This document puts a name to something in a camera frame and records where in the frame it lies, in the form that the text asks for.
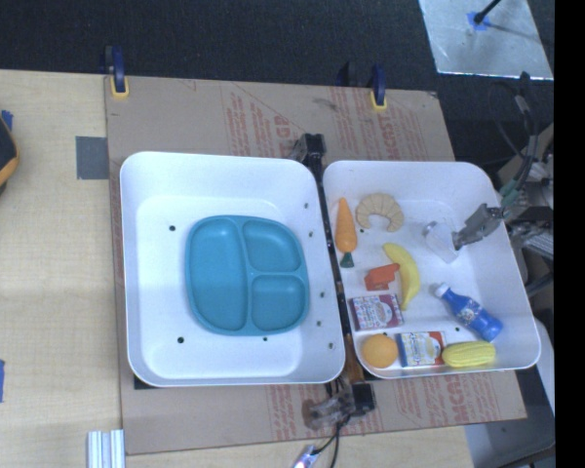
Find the toy food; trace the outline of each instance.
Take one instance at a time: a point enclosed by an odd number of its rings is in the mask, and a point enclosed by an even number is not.
[[[362,344],[362,357],[374,368],[387,368],[399,357],[399,347],[394,338],[383,333],[374,334]]]
[[[450,311],[466,328],[477,332],[485,341],[492,341],[503,329],[503,323],[492,316],[477,300],[453,292],[447,283],[441,283],[435,295],[442,298]]]
[[[367,290],[370,292],[375,290],[387,290],[389,283],[394,281],[395,273],[401,266],[398,263],[390,263],[389,265],[382,265],[375,267],[369,271],[364,278]]]
[[[464,341],[449,345],[442,352],[445,364],[453,368],[482,366],[496,357],[494,345],[488,341]]]
[[[355,209],[355,217],[358,223],[365,229],[371,228],[369,216],[382,215],[390,220],[388,232],[399,230],[403,226],[405,217],[403,211],[390,194],[375,192],[364,198]]]
[[[396,339],[404,368],[444,364],[442,351],[447,346],[447,340],[443,331],[401,332]]]
[[[399,299],[393,293],[355,296],[349,299],[349,307],[358,332],[395,328],[405,322]]]
[[[353,267],[353,252],[358,247],[358,236],[355,232],[355,222],[349,209],[349,204],[344,198],[338,201],[338,214],[335,220],[335,246],[344,253],[340,266]]]
[[[418,266],[411,257],[410,252],[400,245],[385,243],[383,250],[393,262],[401,265],[399,269],[399,274],[401,275],[401,291],[403,292],[401,310],[406,310],[411,299],[420,291],[420,273],[418,272]]]

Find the white tray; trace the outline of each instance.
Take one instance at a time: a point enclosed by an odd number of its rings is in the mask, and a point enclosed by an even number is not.
[[[344,343],[316,182],[291,160],[141,152],[120,172],[128,357],[153,386],[319,383]],[[309,310],[293,330],[217,334],[192,314],[184,280],[191,226],[213,215],[277,220],[307,265]]]
[[[353,340],[360,361],[371,373],[381,378],[402,378],[430,374],[452,374],[474,371],[499,371],[529,368],[540,353],[540,340],[518,264],[503,225],[483,241],[465,246],[451,264],[443,262],[425,244],[422,231],[430,221],[444,222],[452,230],[460,230],[482,203],[498,207],[497,194],[488,176],[468,163],[338,161],[329,165],[324,186],[330,209],[332,232],[339,198],[347,199],[352,213],[360,201],[375,192],[391,194],[401,205],[405,224],[396,232],[387,232],[388,220],[371,215],[371,228],[359,232],[358,247],[353,252],[354,268],[340,268],[347,298],[365,294],[401,295],[399,276],[388,291],[368,292],[364,277],[371,268],[390,263],[383,252],[384,243],[405,247],[416,260],[421,289],[403,312],[402,326],[384,331],[354,331]],[[387,369],[375,369],[361,358],[366,337],[377,332],[394,336],[398,332],[445,333],[447,344],[478,338],[461,326],[449,313],[445,303],[430,292],[433,284],[447,282],[456,293],[475,298],[504,324],[493,341],[495,361],[485,367],[453,369],[448,366],[403,368],[399,361]]]

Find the bottle label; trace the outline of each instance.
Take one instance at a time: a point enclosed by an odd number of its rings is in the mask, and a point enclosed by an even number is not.
[[[457,319],[459,319],[464,326],[470,326],[471,323],[479,317],[479,314],[481,314],[481,309],[482,307],[479,303],[470,299],[468,300],[468,303],[457,312]]]

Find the blue clamp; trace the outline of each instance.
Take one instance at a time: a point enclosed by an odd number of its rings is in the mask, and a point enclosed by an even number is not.
[[[381,65],[375,64],[372,67],[372,78],[369,81],[369,86],[372,86],[370,92],[372,108],[375,111],[383,111],[388,107],[388,100],[386,99],[386,74]]]
[[[2,119],[7,124],[7,127],[9,127],[9,130],[12,130],[13,129],[13,113],[11,111],[7,111],[6,109],[3,109],[1,115],[2,115]]]
[[[355,64],[350,60],[347,61],[339,70],[335,77],[337,87],[361,87],[358,84],[358,75],[355,70]]]
[[[107,45],[104,48],[105,69],[110,74],[110,89],[115,98],[126,98],[130,94],[128,78],[124,70],[121,47]]]

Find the black carpet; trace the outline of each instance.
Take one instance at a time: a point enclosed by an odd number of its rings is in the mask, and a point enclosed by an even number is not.
[[[527,1],[554,71],[555,0]],[[488,109],[495,79],[436,71],[418,0],[0,0],[0,68],[100,73],[106,45],[142,76],[332,85],[347,61],[365,82],[380,63],[388,88],[438,93],[457,160],[493,172],[513,154]],[[553,82],[532,94],[543,129]],[[511,102],[495,116],[522,147]]]

